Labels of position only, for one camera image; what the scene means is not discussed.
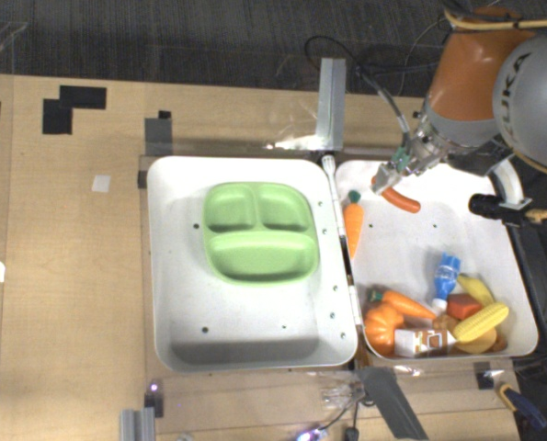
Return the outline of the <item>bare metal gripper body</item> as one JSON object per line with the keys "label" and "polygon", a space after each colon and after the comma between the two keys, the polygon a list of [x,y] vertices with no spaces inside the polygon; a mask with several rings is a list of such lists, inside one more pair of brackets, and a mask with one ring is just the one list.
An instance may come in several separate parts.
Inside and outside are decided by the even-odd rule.
{"label": "bare metal gripper body", "polygon": [[414,132],[403,135],[401,145],[391,158],[391,166],[400,176],[422,175],[444,159],[450,143],[432,124],[419,124]]}

